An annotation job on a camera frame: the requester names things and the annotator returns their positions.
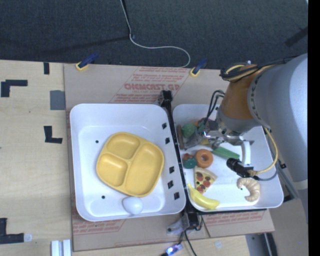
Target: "toy pizza slice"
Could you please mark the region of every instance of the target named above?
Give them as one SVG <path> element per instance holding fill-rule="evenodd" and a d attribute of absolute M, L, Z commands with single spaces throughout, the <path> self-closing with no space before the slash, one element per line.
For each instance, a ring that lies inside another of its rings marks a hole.
<path fill-rule="evenodd" d="M 194 187 L 201 194 L 203 194 L 217 179 L 217 176 L 213 172 L 201 167 L 196 166 L 193 170 L 194 170 Z"/>

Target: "black fabric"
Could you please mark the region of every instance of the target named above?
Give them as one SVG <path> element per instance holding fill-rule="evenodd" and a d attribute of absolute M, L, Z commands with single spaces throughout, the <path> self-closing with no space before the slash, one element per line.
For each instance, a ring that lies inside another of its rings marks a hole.
<path fill-rule="evenodd" d="M 179 67 L 177 49 L 143 49 L 130 42 L 120 0 L 0 0 L 0 59 Z M 125 0 L 134 40 L 175 46 L 207 58 L 207 69 L 308 52 L 306 0 Z"/>

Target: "yellow plate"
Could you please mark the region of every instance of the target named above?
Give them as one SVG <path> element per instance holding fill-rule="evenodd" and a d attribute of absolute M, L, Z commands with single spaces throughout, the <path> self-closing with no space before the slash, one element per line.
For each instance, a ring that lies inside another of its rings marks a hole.
<path fill-rule="evenodd" d="M 164 167 L 161 149 L 127 132 L 113 134 L 96 162 L 96 173 L 111 188 L 134 197 L 145 197 L 155 188 Z"/>

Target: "cardboard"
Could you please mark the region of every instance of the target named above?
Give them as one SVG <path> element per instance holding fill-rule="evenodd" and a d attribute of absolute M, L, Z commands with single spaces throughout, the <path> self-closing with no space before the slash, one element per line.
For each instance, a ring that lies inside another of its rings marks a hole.
<path fill-rule="evenodd" d="M 219 77 L 219 70 L 202 69 L 197 77 L 191 77 L 189 72 L 188 68 L 93 64 L 78 71 L 74 64 L 64 64 L 74 251 L 178 241 L 177 236 L 167 233 L 166 227 L 176 222 L 179 214 L 100 222 L 79 216 L 75 206 L 69 114 L 75 105 L 82 103 L 156 103 L 162 90 L 172 91 L 172 108 L 180 104 L 208 104 L 215 90 L 227 89 L 228 82 Z M 203 220 L 202 229 L 192 231 L 189 239 L 275 230 L 269 210 L 209 214 Z"/>

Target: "table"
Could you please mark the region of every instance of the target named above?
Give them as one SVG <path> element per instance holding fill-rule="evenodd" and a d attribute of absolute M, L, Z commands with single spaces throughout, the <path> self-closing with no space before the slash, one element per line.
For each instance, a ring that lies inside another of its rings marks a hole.
<path fill-rule="evenodd" d="M 1 244 L 0 255 L 50 255 L 53 240 L 72 239 L 66 111 L 51 110 L 50 92 L 64 91 L 63 63 L 0 61 L 0 81 L 27 80 L 0 97 L 0 218 L 7 234 L 32 241 Z M 46 143 L 44 126 L 62 143 Z M 198 255 L 248 256 L 244 235 L 192 240 Z M 78 251 L 72 255 L 161 255 L 170 243 Z M 192 255 L 188 244 L 175 255 Z"/>

